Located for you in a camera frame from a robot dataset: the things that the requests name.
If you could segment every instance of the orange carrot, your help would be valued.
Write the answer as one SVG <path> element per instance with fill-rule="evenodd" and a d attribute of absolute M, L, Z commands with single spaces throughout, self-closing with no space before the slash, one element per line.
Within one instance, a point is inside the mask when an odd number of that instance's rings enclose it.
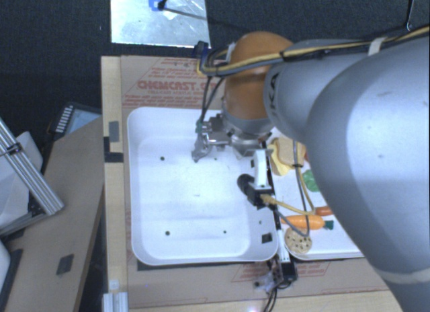
<path fill-rule="evenodd" d="M 316 207 L 315 214 L 319 215 L 320 217 L 326 217 L 327 215 L 333 215 L 333 212 L 331 211 L 329 206 L 324 206 L 324 207 Z"/>
<path fill-rule="evenodd" d="M 325 225 L 323 218 L 318 215 L 309 215 L 308 218 L 310 229 L 320 229 Z M 287 217 L 287 220 L 297 228 L 306 229 L 306 216 L 304 215 L 292 215 Z"/>

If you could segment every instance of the wooden plank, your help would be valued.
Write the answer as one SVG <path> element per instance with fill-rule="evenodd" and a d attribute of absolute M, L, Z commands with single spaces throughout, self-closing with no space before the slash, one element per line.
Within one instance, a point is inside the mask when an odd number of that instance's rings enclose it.
<path fill-rule="evenodd" d="M 7 244 L 24 252 L 6 312 L 78 311 L 101 212 L 101 134 L 98 118 L 55 142 L 45 178 L 65 208 Z M 60 259 L 69 255 L 71 270 L 57 275 Z"/>
<path fill-rule="evenodd" d="M 110 151 L 122 153 L 121 66 L 119 57 L 101 58 L 103 98 L 103 136 L 108 137 L 110 123 L 117 122 L 119 140 L 110 143 Z M 124 206 L 124 164 L 105 163 L 105 211 L 107 242 L 107 279 L 109 292 L 127 291 L 126 213 Z"/>
<path fill-rule="evenodd" d="M 130 312 L 236 312 L 262 311 L 267 301 L 252 300 L 233 303 L 214 303 L 205 305 L 183 305 L 131 309 Z M 392 293 L 361 292 L 353 294 L 321 295 L 317 297 L 294 297 L 277 299 L 273 312 L 401 312 Z"/>

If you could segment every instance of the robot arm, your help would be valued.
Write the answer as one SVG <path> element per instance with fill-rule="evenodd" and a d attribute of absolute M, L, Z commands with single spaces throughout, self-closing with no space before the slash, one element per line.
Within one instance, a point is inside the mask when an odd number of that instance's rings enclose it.
<path fill-rule="evenodd" d="M 282 56 L 305 52 L 305 57 L 284 57 L 286 62 L 265 71 L 247 71 L 259 76 L 249 89 L 240 85 L 240 75 L 229 76 L 220 116 L 230 138 L 224 144 L 236 148 L 239 157 L 249 155 L 272 126 L 304 143 L 315 180 L 343 228 L 400 306 L 425 311 L 430 306 L 429 37 L 405 38 L 379 52 L 371 49 L 377 52 L 371 55 L 366 44 L 365 51 L 326 49 L 309 59 L 316 47 L 339 43 L 290 46 Z M 223 70 L 232 73 L 234 63 Z"/>

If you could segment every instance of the dark floor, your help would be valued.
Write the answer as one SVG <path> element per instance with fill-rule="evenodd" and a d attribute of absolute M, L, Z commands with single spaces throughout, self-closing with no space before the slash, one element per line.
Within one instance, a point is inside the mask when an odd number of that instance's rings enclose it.
<path fill-rule="evenodd" d="M 206 8 L 217 47 L 254 30 L 293 41 L 398 30 L 408 2 L 206 0 Z M 415 0 L 413 27 L 429 22 L 429 8 L 429 0 Z M 0 117 L 15 135 L 29 130 L 42 147 L 49 122 L 66 102 L 101 106 L 100 56 L 120 54 L 189 56 L 191 50 L 112 44 L 110 0 L 0 0 Z"/>

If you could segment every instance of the silver metal sheet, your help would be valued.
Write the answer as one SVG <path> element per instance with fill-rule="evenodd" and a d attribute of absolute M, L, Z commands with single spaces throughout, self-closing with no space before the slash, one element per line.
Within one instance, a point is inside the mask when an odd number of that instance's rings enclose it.
<path fill-rule="evenodd" d="M 194 47 L 210 43 L 204 0 L 111 0 L 113 43 Z"/>

